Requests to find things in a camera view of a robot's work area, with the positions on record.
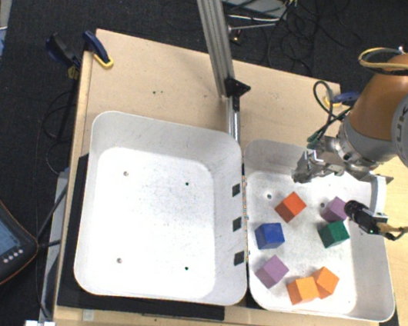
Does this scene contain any pale wood board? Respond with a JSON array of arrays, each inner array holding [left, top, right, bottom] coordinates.
[[37, 27, 408, 326]]

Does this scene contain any black cylinder on white bracket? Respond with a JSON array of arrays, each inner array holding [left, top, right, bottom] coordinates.
[[340, 169, 397, 238]]

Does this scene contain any purple cube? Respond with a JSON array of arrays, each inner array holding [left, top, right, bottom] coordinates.
[[319, 194, 352, 226], [252, 251, 292, 292]]

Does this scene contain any green cube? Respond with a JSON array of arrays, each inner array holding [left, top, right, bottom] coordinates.
[[314, 216, 353, 252]]

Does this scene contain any white plastic tray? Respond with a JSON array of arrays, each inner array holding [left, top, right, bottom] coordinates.
[[63, 106, 274, 321], [217, 135, 408, 326]]

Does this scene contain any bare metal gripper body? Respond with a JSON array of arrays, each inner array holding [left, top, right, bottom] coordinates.
[[302, 131, 384, 186]]

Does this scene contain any blue cube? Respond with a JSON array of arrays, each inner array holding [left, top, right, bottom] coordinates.
[[251, 218, 289, 254]]

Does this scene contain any orange cube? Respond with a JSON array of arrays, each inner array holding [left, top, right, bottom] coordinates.
[[283, 271, 323, 310], [308, 264, 342, 302], [272, 188, 309, 226]]

